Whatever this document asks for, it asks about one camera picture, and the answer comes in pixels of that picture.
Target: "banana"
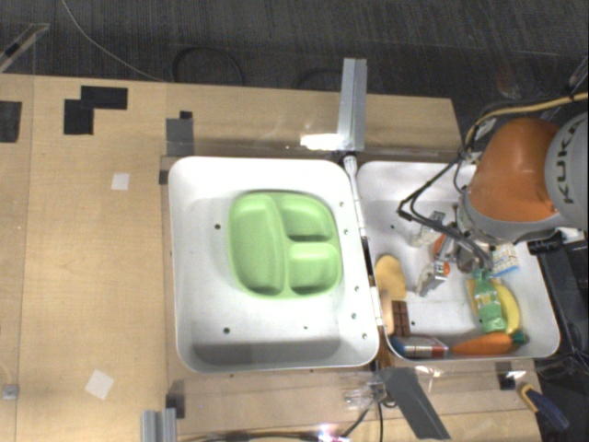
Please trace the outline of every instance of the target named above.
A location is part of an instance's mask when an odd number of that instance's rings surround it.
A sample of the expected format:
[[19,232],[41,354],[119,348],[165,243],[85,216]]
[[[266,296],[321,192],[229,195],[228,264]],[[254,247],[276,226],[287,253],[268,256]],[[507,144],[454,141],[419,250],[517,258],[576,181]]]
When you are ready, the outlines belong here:
[[[501,281],[498,278],[491,278],[491,284],[495,288],[497,292],[497,298],[501,303],[501,311],[503,313],[503,317],[507,323],[507,329],[505,332],[508,334],[513,334],[520,325],[520,312],[519,307],[517,306],[517,301],[515,301],[515,297],[509,288],[505,285],[502,285]],[[474,290],[475,290],[476,282],[472,279],[467,280],[467,288],[468,288],[468,296],[470,298],[470,306],[472,307],[475,316],[478,316],[479,313],[477,311],[477,304],[475,303],[474,299]]]

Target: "white paper square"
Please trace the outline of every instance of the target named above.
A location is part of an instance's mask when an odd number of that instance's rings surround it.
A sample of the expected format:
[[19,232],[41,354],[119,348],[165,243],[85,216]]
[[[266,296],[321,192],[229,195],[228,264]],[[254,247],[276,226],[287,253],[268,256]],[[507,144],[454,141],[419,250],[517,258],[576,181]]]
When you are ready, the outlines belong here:
[[129,173],[115,173],[112,177],[111,190],[129,190]]
[[113,383],[114,378],[109,377],[106,373],[103,373],[100,370],[94,370],[92,377],[90,377],[90,380],[86,384],[85,390],[91,395],[104,401],[107,399],[107,395],[109,394]]

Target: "orange carrot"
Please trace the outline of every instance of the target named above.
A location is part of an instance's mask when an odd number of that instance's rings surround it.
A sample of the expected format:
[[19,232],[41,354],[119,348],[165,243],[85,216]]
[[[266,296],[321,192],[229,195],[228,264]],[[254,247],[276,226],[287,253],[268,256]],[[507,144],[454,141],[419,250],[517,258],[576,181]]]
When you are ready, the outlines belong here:
[[512,347],[513,340],[505,332],[489,332],[475,339],[458,343],[452,347],[455,354],[494,355],[506,354]]

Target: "green plate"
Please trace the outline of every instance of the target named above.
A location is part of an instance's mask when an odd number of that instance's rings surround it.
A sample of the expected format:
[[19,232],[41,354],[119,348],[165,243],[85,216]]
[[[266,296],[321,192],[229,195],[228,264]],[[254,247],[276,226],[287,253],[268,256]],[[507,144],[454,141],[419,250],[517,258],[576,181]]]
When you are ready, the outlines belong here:
[[228,251],[237,283],[259,297],[325,293],[341,280],[333,215],[301,193],[253,192],[229,211]]

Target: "wooden table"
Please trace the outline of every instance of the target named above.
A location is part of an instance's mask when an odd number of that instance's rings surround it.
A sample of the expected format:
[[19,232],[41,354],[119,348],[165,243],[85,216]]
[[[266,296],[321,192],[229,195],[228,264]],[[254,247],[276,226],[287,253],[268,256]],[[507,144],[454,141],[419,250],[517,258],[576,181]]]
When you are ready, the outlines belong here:
[[[96,110],[94,135],[64,135],[64,100],[79,99],[83,85],[127,87],[128,109]],[[0,440],[139,440],[141,412],[163,409],[168,390],[158,184],[166,119],[192,111],[196,145],[211,151],[283,153],[301,134],[335,132],[339,95],[0,75],[0,100],[23,103],[18,142],[0,144],[0,375],[20,389],[0,401]],[[368,97],[369,150],[436,160],[458,142],[449,100]],[[115,173],[130,174],[128,190],[111,189]],[[515,368],[537,385],[531,362]],[[85,391],[96,369],[114,379],[104,400]],[[491,366],[457,370],[432,380],[453,439],[539,440],[534,416],[499,391]],[[413,439],[398,410],[386,417],[386,440]],[[355,439],[374,440],[377,426],[361,425]]]

